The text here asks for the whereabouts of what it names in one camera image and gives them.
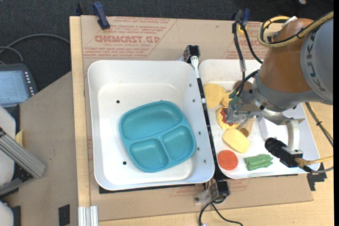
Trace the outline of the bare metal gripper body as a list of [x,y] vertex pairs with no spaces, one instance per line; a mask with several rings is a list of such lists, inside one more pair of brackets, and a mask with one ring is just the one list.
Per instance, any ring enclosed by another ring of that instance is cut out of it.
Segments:
[[280,108],[266,100],[252,98],[251,96],[234,97],[228,104],[228,111],[238,114],[238,123],[243,124],[253,117],[262,116],[264,119],[276,125],[285,125],[292,121],[293,117],[284,115],[285,108]]

